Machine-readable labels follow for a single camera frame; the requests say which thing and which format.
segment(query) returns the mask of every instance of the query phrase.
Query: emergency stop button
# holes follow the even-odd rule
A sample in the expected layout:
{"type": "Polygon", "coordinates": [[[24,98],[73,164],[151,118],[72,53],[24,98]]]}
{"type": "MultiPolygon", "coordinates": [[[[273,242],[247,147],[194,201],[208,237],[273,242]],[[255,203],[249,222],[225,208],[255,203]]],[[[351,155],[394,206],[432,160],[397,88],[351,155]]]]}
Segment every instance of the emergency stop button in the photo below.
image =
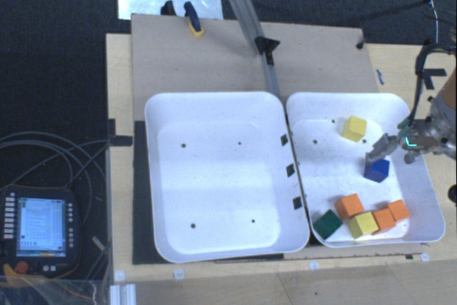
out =
{"type": "Polygon", "coordinates": [[[29,270],[29,264],[26,261],[19,261],[14,267],[14,271],[17,274],[25,274],[29,270]]]}

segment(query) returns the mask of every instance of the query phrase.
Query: dark green block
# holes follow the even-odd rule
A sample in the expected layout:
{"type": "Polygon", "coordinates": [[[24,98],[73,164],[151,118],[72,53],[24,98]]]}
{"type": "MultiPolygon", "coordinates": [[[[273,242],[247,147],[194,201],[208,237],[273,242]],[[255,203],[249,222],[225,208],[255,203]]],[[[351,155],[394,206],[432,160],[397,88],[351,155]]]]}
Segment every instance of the dark green block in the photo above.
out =
{"type": "Polygon", "coordinates": [[[332,211],[328,210],[321,218],[313,223],[314,231],[316,231],[322,239],[327,239],[332,235],[341,225],[342,220],[332,211]]]}

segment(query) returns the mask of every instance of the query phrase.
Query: green indicator light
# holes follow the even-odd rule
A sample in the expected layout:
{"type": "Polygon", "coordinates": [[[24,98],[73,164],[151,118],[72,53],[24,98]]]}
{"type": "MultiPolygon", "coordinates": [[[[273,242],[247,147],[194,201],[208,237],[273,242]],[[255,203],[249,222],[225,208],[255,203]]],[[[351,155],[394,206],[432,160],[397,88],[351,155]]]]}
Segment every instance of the green indicator light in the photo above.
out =
{"type": "Polygon", "coordinates": [[[411,148],[417,147],[417,144],[410,144],[410,143],[409,143],[409,140],[408,140],[408,137],[407,137],[407,136],[405,137],[405,141],[406,141],[406,145],[408,145],[409,147],[411,147],[411,148]]]}

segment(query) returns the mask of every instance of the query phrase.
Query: orange block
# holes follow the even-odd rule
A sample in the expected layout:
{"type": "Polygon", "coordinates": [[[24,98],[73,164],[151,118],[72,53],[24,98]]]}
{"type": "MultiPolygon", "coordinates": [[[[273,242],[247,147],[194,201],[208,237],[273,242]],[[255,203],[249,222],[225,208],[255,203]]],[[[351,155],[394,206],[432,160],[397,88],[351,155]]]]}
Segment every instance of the orange block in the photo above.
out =
{"type": "Polygon", "coordinates": [[[374,219],[376,220],[376,223],[379,226],[379,230],[373,232],[374,234],[377,234],[378,232],[382,230],[387,230],[390,228],[393,228],[396,225],[395,220],[393,219],[391,210],[389,209],[381,209],[379,211],[373,212],[374,219]]]}
{"type": "Polygon", "coordinates": [[[358,194],[350,194],[349,196],[339,199],[335,203],[335,209],[342,221],[350,219],[352,216],[361,214],[365,211],[358,194]]]}
{"type": "Polygon", "coordinates": [[[395,221],[400,221],[400,220],[406,219],[411,216],[408,208],[406,207],[406,205],[402,199],[399,199],[398,201],[387,204],[385,207],[383,207],[383,209],[391,210],[393,219],[395,221]]]}

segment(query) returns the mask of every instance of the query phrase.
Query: screen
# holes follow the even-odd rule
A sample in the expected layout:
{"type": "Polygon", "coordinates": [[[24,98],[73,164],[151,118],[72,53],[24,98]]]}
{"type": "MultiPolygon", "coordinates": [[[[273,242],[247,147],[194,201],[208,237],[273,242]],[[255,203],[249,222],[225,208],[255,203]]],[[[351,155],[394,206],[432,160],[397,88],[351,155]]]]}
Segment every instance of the screen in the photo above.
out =
{"type": "Polygon", "coordinates": [[[65,200],[19,199],[17,256],[65,256],[65,200]]]}

